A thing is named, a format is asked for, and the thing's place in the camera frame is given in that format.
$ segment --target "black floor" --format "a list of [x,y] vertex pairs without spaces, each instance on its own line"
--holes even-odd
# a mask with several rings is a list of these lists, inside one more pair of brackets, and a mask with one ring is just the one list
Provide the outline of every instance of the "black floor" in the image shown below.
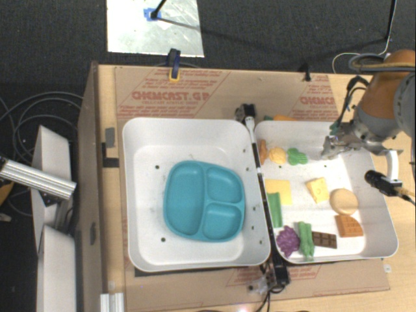
[[[296,71],[308,63],[312,72],[323,73],[332,72],[332,59],[338,53],[382,52],[391,5],[391,0],[197,1],[205,58],[183,61],[206,68],[281,71]],[[397,1],[388,51],[415,49],[415,4],[416,0]],[[0,98],[12,108],[44,92],[81,96],[92,60],[164,62],[162,56],[108,53],[106,46],[106,0],[0,0]],[[349,73],[347,62],[348,57],[337,60],[337,71]],[[52,97],[80,103],[67,95]],[[15,124],[36,100],[13,111]],[[0,104],[0,152],[14,157],[12,129],[4,112]],[[77,110],[61,101],[39,103],[25,117],[42,114],[72,124],[77,121]],[[38,124],[75,142],[66,123],[37,117],[21,127],[28,149],[33,147]],[[21,211],[31,211],[27,194],[11,202]],[[0,213],[12,217],[9,223],[0,222],[0,311],[34,311],[37,261],[32,220],[8,202]]]

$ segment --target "white plastic tray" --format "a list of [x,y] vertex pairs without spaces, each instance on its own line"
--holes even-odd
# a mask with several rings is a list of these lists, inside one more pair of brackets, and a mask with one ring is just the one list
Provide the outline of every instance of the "white plastic tray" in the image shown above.
[[[358,150],[340,155],[334,160],[320,159],[324,138],[329,132],[326,122],[261,122],[255,128],[257,140],[266,140],[268,149],[281,147],[285,151],[298,148],[305,153],[306,165],[281,167],[267,159],[262,165],[265,179],[289,180],[293,205],[282,206],[283,225],[297,230],[296,223],[312,224],[313,231],[337,235],[338,249],[315,247],[314,263],[351,259],[366,259],[392,256],[398,241],[383,195],[364,180],[365,172],[374,169],[367,150]],[[328,191],[340,188],[351,190],[359,200],[359,208],[352,215],[363,228],[363,237],[340,238],[335,215],[328,201],[316,204],[309,193],[306,182],[324,177]],[[292,263],[311,263],[300,252],[288,259]]]
[[[131,262],[146,272],[250,266],[270,254],[261,191],[247,129],[233,120],[135,118],[123,129]],[[240,176],[246,195],[241,232],[228,242],[203,242],[171,232],[163,219],[170,169],[196,160]]]

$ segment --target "cardboard box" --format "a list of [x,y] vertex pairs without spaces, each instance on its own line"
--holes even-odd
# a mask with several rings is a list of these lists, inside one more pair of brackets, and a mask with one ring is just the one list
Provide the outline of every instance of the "cardboard box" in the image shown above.
[[[334,96],[324,74],[306,82],[302,73],[183,69],[180,82],[170,83],[167,68],[93,64],[79,119],[80,308],[98,311],[99,294],[118,292],[125,293],[126,311],[131,312],[263,300],[263,295],[248,292],[262,275],[258,266],[166,274],[146,274],[132,266],[126,249],[121,141],[128,119],[232,119],[240,104],[255,103],[258,121],[275,114],[334,121],[343,96],[343,91]],[[379,259],[292,266],[290,274],[292,283],[274,299],[389,289]]]

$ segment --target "blue plate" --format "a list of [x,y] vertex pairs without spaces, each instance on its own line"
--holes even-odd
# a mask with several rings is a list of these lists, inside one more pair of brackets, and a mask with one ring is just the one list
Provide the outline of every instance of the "blue plate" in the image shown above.
[[224,242],[235,238],[244,222],[245,198],[240,177],[219,165],[177,163],[164,191],[168,228],[182,237]]

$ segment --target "purple grapes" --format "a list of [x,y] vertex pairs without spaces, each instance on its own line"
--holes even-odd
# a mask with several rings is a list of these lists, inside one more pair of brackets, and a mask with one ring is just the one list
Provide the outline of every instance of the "purple grapes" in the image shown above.
[[300,239],[294,229],[289,226],[283,227],[283,230],[279,232],[276,242],[286,258],[290,257],[294,251],[299,250]]

